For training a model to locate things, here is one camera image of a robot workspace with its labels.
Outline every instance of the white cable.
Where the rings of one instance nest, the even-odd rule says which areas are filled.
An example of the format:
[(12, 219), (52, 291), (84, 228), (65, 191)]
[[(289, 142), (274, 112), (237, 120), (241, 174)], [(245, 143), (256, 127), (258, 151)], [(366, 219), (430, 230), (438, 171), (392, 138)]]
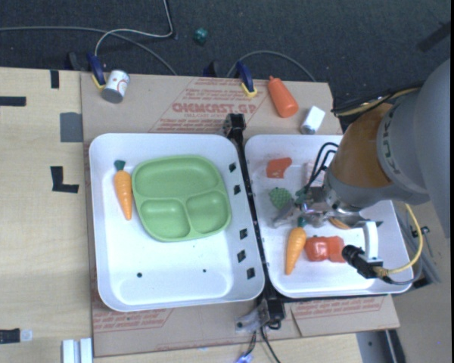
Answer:
[[(285, 60), (290, 61), (291, 63), (298, 66), (313, 82), (316, 82), (315, 77), (302, 64), (300, 64), (299, 62), (294, 60), (292, 57), (288, 57), (287, 55), (282, 54), (277, 51), (270, 51), (270, 50), (253, 51), (253, 52), (250, 52), (249, 54), (244, 55), (243, 57), (238, 58), (238, 61), (242, 61), (242, 60), (246, 59), (247, 57), (251, 57), (253, 55), (258, 55), (258, 54), (269, 54), (269, 55), (275, 55), (276, 57), (282, 57)], [(235, 70), (236, 64), (237, 64), (237, 62), (231, 67), (231, 69), (227, 73), (227, 78), (229, 78), (230, 75), (232, 75), (233, 71)]]
[(135, 34), (139, 34), (139, 35), (142, 35), (142, 36), (147, 36), (147, 37), (155, 38), (155, 39), (169, 38), (171, 35), (173, 35), (173, 24), (172, 24), (172, 19), (171, 19), (170, 15), (169, 15), (168, 3), (166, 2), (166, 0), (163, 0), (163, 6), (165, 7), (166, 19), (168, 20), (168, 26), (169, 26), (169, 32), (167, 34), (158, 35), (158, 34), (154, 34), (154, 33), (145, 33), (145, 32), (142, 32), (142, 31), (138, 31), (136, 29), (129, 29), (129, 28), (112, 29), (111, 31), (107, 31), (98, 40), (98, 43), (96, 43), (96, 47), (95, 47), (95, 50), (94, 50), (94, 55), (98, 56), (98, 49), (99, 49), (99, 46), (101, 45), (101, 43), (104, 41), (104, 39), (107, 36), (112, 35), (114, 33), (135, 33)]
[[(0, 28), (0, 33), (5, 33), (9, 31), (30, 31), (30, 30), (60, 30), (60, 31), (86, 31), (91, 33), (106, 33), (103, 29), (98, 28), (89, 28), (89, 27), (77, 27), (77, 26), (22, 26), (22, 27), (2, 27)], [(119, 39), (126, 40), (127, 42), (132, 43), (133, 45), (137, 45), (139, 48), (143, 48), (145, 51), (149, 52), (153, 55), (156, 59), (158, 59), (165, 67), (170, 70), (173, 75), (178, 75), (175, 70), (158, 54), (154, 51), (149, 49), (148, 47), (142, 45), (141, 43), (135, 42), (130, 38), (126, 38), (125, 36), (118, 35), (116, 33), (112, 33), (112, 36), (115, 36)]]

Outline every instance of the tray hinge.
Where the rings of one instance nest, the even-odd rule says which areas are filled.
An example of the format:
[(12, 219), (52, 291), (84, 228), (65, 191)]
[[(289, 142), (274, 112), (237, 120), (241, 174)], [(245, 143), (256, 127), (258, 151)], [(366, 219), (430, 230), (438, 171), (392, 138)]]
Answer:
[(244, 114), (231, 113), (225, 118), (224, 126), (222, 127), (222, 132), (225, 137), (227, 137), (229, 140), (235, 143), (238, 150), (242, 178), (244, 180), (247, 199), (249, 201), (250, 215), (253, 221), (253, 227), (257, 239), (257, 247), (259, 248), (260, 258), (263, 264), (263, 271), (266, 283), (264, 285), (263, 292), (258, 298), (258, 306), (256, 307), (256, 309), (254, 309), (253, 312), (246, 315), (250, 317), (245, 318), (243, 320), (246, 321), (247, 323), (244, 325), (242, 321), (236, 322), (236, 329), (238, 329), (238, 324), (241, 324), (241, 328), (243, 328), (244, 330), (246, 327), (254, 327), (258, 323), (262, 323), (259, 327), (262, 327), (263, 325), (268, 325), (272, 329), (278, 329), (281, 327), (281, 321), (284, 320), (284, 318), (286, 317), (285, 308), (284, 303), (281, 301), (279, 293), (272, 286), (272, 282), (269, 278), (266, 254), (264, 253), (263, 239), (261, 238), (260, 235), (260, 228), (259, 223), (257, 221), (257, 212), (254, 204), (252, 187), (250, 186), (250, 176), (249, 171), (247, 169), (247, 159), (244, 152), (244, 136), (242, 135), (242, 132), (245, 130), (245, 128), (246, 124)]

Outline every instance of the yellow cable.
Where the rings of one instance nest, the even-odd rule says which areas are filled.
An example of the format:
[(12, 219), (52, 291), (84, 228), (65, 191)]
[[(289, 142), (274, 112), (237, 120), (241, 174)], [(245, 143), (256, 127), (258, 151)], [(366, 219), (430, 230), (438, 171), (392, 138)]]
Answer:
[(373, 107), (376, 107), (378, 106), (379, 104), (381, 104), (382, 102), (386, 101), (387, 99), (394, 99), (394, 98), (397, 98), (397, 97), (400, 97), (401, 95), (406, 95), (410, 92), (413, 92), (415, 90), (418, 90), (419, 88), (408, 88), (408, 89), (405, 89), (405, 90), (400, 90), (399, 92), (393, 94), (393, 95), (385, 95), (383, 98), (380, 98), (376, 101), (373, 101), (373, 102), (364, 102), (363, 104), (360, 104), (358, 107), (356, 107), (355, 109), (350, 109), (350, 110), (347, 110), (347, 111), (341, 111), (341, 112), (334, 112), (334, 115), (336, 117), (339, 117), (339, 116), (351, 116), (353, 114), (358, 114), (358, 113), (361, 113), (361, 112), (366, 112), (370, 109), (372, 109)]
[(378, 277), (385, 277), (388, 275), (392, 275), (394, 273), (400, 273), (401, 271), (404, 271), (404, 270), (410, 268), (412, 265), (414, 265), (417, 262), (417, 260), (420, 258), (421, 254), (422, 254), (422, 249), (424, 248), (424, 239), (422, 237), (421, 227), (419, 226), (419, 224), (417, 222), (417, 218), (415, 217), (414, 212), (412, 211), (412, 209), (410, 208), (410, 206), (408, 204), (406, 204), (406, 208), (407, 208), (407, 211), (409, 212), (410, 218), (414, 222), (415, 230), (417, 231), (417, 236), (418, 236), (417, 252), (415, 253), (414, 258), (412, 258), (412, 260), (409, 263), (407, 263), (404, 266), (400, 266), (399, 268), (395, 268), (395, 269), (385, 269), (382, 267), (374, 268), (374, 270), (378, 274)]

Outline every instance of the red vegetable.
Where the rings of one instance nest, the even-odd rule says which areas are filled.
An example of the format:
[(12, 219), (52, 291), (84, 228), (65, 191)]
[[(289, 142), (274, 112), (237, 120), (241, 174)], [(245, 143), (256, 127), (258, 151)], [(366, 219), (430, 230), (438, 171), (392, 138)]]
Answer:
[(345, 262), (341, 255), (345, 244), (343, 238), (334, 237), (310, 237), (306, 240), (304, 251), (309, 261)]
[(272, 159), (267, 163), (266, 175), (268, 178), (284, 178), (285, 170), (293, 163), (290, 157)]

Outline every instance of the metal bracket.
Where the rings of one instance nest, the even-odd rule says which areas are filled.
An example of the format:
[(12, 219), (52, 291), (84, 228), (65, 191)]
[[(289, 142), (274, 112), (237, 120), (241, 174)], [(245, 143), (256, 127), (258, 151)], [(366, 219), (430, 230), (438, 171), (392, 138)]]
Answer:
[(267, 300), (263, 299), (251, 312), (235, 319), (235, 332), (252, 333), (269, 323), (270, 319)]
[(62, 340), (61, 363), (92, 363), (92, 340)]

